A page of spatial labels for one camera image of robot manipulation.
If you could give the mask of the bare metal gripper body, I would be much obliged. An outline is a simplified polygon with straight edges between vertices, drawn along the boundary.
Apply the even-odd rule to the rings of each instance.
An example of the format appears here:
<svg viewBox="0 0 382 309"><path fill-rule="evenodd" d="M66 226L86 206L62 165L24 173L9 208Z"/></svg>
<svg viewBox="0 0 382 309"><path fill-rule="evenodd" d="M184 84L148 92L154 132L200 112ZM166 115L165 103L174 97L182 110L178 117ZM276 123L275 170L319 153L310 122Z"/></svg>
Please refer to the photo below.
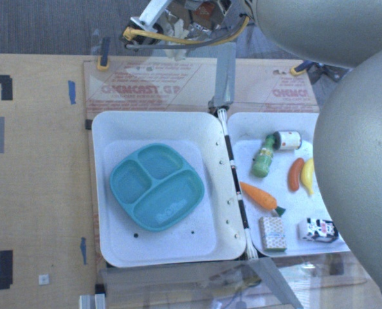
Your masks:
<svg viewBox="0 0 382 309"><path fill-rule="evenodd" d="M232 0L173 0L168 13L181 19L187 30L213 31L221 27L232 6Z"/></svg>

